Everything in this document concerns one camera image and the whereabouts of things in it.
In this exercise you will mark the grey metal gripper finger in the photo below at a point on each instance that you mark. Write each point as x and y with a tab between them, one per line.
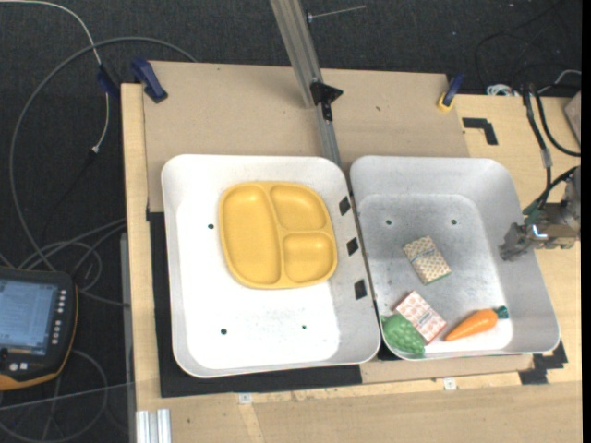
509	249
518	231

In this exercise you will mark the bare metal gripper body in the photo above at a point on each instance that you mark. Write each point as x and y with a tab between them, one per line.
558	229

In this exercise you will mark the white plastic tray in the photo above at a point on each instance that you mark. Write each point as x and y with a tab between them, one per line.
258	335
466	173

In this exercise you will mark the green and white patterned packet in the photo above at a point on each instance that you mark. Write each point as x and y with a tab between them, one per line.
427	260

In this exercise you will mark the orange toy carrot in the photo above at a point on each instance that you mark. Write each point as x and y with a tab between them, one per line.
473	325

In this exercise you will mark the pink and white patterned packet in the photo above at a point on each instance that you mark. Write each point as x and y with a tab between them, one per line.
421	315

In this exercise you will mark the green toy grapes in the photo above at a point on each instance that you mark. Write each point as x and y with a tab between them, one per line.
404	335

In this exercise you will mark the yellow divided plate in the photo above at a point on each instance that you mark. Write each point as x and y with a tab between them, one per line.
251	238

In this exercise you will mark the brown cardboard board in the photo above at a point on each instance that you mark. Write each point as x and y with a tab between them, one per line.
240	113

